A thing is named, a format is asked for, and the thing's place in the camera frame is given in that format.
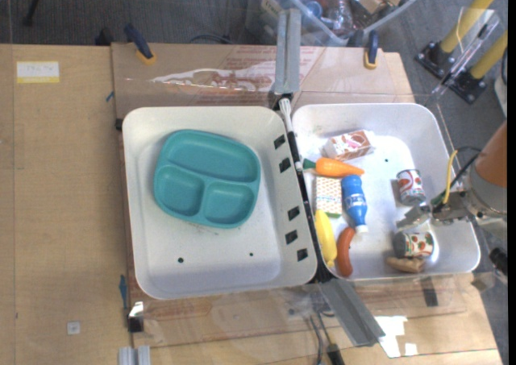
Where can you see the tan bread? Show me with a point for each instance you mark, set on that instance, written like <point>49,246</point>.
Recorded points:
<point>405,264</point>

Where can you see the brown and white carton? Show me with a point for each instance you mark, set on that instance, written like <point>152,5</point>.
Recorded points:
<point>348,145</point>

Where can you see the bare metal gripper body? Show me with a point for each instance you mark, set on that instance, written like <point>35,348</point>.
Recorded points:
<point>450,207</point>

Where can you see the blue bottle with white cap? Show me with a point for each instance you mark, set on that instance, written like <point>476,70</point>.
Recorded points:
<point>354,200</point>

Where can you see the brown cardboard board red print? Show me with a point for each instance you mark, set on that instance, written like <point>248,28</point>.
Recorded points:
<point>242,69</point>

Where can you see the orange sausage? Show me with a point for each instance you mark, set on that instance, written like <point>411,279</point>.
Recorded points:
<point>344,252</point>

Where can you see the teal divided plate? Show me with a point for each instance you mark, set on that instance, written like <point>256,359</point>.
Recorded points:
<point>205,178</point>

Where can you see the orange carrot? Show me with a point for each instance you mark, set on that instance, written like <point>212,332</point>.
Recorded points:
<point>336,167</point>

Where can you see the red and white can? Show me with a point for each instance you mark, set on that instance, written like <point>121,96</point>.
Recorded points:
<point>417,243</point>
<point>410,186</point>

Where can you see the white and orange checked packet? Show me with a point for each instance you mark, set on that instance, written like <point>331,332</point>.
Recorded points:
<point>327,194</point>

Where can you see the yellow banana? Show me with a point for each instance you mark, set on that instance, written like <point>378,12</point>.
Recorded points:
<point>326,236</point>

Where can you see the thin black and white rod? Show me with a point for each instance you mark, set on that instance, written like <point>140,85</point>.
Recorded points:
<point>293,146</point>

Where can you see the white plastic tray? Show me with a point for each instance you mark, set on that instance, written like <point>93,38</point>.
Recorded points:
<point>209,258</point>
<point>383,133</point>

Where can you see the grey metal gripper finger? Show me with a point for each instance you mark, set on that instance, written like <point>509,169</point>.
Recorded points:
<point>417,211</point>
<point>411,221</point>

